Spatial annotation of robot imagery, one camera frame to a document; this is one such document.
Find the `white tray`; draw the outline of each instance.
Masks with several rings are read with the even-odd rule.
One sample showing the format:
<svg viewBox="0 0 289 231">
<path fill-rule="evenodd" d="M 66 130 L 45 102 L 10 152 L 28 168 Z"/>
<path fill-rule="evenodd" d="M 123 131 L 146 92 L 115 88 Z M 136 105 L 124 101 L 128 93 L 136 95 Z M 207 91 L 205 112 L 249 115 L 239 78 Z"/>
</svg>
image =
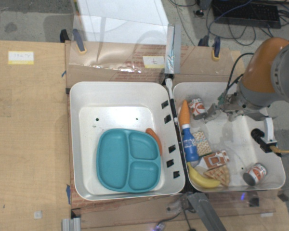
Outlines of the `white tray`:
<svg viewBox="0 0 289 231">
<path fill-rule="evenodd" d="M 226 83 L 180 83 L 174 87 L 174 99 L 179 114 L 184 99 L 200 97 L 206 110 L 212 103 L 217 103 L 217 98 L 226 87 Z M 261 112 L 267 115 L 266 109 Z M 201 192 L 231 192 L 248 190 L 279 189 L 286 180 L 286 175 L 281 158 L 274 153 L 265 153 L 251 137 L 254 128 L 264 130 L 264 122 L 256 122 L 247 116 L 239 116 L 234 121 L 228 121 L 225 113 L 221 113 L 215 120 L 204 123 L 203 120 L 194 120 L 191 117 L 191 132 L 203 131 L 212 150 L 226 150 L 230 162 L 227 164 L 230 171 L 230 185 L 228 188 L 220 186 L 215 189 L 205 189 L 192 184 Z M 258 185 L 249 186 L 243 180 L 243 173 L 255 163 L 263 164 L 267 169 L 267 176 Z"/>
<path fill-rule="evenodd" d="M 185 184 L 177 136 L 171 115 L 168 93 L 161 85 L 142 82 L 80 82 L 70 91 L 71 132 L 75 187 L 87 200 L 174 194 Z M 145 132 L 152 128 L 159 136 L 163 153 L 161 174 L 157 186 L 144 193 L 115 192 L 105 188 L 96 174 L 98 140 L 104 131 L 126 128 Z M 175 146 L 173 152 L 169 147 Z M 167 161 L 174 164 L 167 167 Z M 174 178 L 174 172 L 180 176 Z"/>
</svg>

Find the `toy banana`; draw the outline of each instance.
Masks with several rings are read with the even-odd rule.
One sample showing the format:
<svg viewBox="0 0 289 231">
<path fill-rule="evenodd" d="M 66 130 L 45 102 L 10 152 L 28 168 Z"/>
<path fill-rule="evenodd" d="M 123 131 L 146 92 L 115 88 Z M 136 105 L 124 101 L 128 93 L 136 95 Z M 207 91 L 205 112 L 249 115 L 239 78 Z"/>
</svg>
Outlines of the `toy banana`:
<svg viewBox="0 0 289 231">
<path fill-rule="evenodd" d="M 190 162 L 187 163 L 188 167 L 188 175 L 191 181 L 194 184 L 197 184 L 203 188 L 215 188 L 217 187 L 221 182 L 219 180 L 215 179 L 209 179 L 205 178 L 204 176 L 200 175 L 190 164 Z"/>
</svg>

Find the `concrete floor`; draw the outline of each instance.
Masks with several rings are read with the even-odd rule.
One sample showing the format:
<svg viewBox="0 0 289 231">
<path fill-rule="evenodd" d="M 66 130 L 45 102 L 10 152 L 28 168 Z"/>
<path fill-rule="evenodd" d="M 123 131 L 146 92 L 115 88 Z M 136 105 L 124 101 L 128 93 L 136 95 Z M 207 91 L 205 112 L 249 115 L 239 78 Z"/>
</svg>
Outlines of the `concrete floor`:
<svg viewBox="0 0 289 231">
<path fill-rule="evenodd" d="M 176 0 L 180 4 L 190 4 L 193 0 Z M 199 40 L 207 34 L 206 19 L 213 20 L 212 12 L 205 11 L 200 18 L 194 16 L 193 11 L 198 6 L 175 7 L 167 0 L 162 0 L 165 12 L 170 23 L 180 23 L 182 28 L 182 44 L 197 45 Z M 0 0 L 0 8 L 5 8 L 0 15 L 0 39 L 38 42 L 60 42 L 59 35 L 62 29 L 66 29 L 69 36 L 73 27 L 73 7 L 70 0 Z M 235 35 L 240 35 L 244 27 L 231 26 Z M 230 37 L 228 26 L 214 24 L 211 30 L 223 37 Z M 256 28 L 256 40 L 250 46 L 241 46 L 232 39 L 222 39 L 222 47 L 231 50 L 240 50 L 241 53 L 255 52 L 259 45 L 268 38 L 260 29 Z M 272 29 L 275 37 L 289 39 L 289 26 L 282 29 Z M 240 39 L 243 44 L 248 44 L 253 38 L 252 28 L 248 28 Z M 209 45 L 213 44 L 211 36 Z M 269 114 L 274 119 L 275 136 L 280 148 L 289 149 L 289 104 L 276 102 L 269 109 Z M 289 155 L 282 158 L 287 175 L 283 187 L 284 194 L 289 198 Z"/>
</svg>

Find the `hole in bin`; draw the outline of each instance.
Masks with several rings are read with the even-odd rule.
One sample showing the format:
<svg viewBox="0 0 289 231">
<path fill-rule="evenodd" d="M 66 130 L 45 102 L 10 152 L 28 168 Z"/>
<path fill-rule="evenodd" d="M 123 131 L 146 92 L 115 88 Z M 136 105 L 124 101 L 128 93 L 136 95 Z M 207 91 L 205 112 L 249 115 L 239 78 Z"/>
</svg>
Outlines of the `hole in bin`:
<svg viewBox="0 0 289 231">
<path fill-rule="evenodd" d="M 174 171 L 173 173 L 173 178 L 178 178 L 180 176 L 180 172 L 179 171 Z"/>
<path fill-rule="evenodd" d="M 171 167 L 172 165 L 174 165 L 173 159 L 167 161 L 166 164 L 167 164 L 167 167 Z"/>
<path fill-rule="evenodd" d="M 171 121 L 171 115 L 168 115 L 164 118 L 165 124 Z"/>
<path fill-rule="evenodd" d="M 162 103 L 162 109 L 168 106 L 168 100 Z"/>
<path fill-rule="evenodd" d="M 175 150 L 175 145 L 168 147 L 169 153 L 172 153 Z"/>
</svg>

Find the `blue plate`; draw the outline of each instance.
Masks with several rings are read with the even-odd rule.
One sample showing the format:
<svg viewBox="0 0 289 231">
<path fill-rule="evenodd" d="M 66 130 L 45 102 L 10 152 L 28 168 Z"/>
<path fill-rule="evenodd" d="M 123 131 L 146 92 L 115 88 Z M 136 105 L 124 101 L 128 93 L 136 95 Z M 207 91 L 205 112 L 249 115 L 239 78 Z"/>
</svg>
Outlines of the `blue plate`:
<svg viewBox="0 0 289 231">
<path fill-rule="evenodd" d="M 117 192 L 143 193 L 153 189 L 160 176 L 160 155 L 155 139 L 144 132 L 110 129 L 98 143 L 97 176 Z"/>
</svg>

